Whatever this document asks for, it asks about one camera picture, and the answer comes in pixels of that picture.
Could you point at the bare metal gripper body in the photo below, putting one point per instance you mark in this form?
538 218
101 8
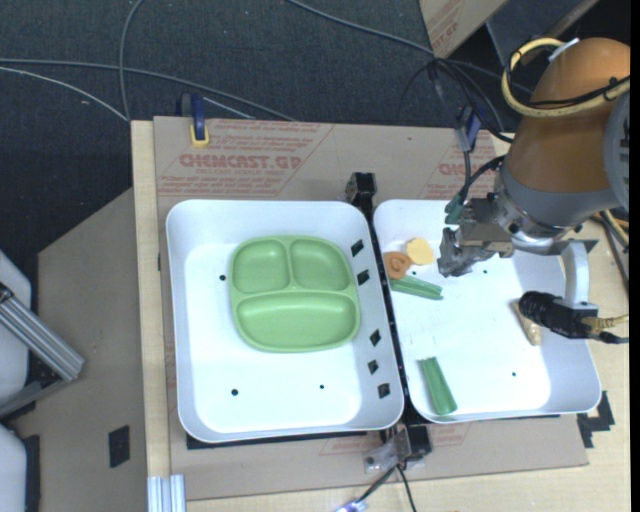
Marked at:
487 227

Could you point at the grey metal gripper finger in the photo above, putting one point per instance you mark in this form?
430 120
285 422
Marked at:
464 262
447 250

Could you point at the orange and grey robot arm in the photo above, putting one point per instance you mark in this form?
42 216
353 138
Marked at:
560 145

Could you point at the yellow biscuit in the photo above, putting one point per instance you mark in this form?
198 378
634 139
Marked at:
420 251

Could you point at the thin green bean pod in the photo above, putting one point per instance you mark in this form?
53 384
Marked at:
417 288

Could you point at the orange doughnut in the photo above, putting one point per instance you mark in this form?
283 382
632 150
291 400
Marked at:
396 265

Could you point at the white plastic tray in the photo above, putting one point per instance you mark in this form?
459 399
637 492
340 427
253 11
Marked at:
490 340
280 395

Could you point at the beige bread piece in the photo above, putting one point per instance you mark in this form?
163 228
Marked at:
532 332

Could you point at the thin black rod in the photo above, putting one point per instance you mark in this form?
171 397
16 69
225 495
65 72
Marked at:
395 340

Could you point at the thick green celery stick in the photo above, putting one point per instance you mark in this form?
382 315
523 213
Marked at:
438 387

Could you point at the green divided plate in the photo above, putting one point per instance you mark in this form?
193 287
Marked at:
295 310

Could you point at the brown cardboard board, red print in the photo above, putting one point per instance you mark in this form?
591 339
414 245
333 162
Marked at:
280 150

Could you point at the black cylinder on white bracket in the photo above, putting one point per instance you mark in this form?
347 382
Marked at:
550 311

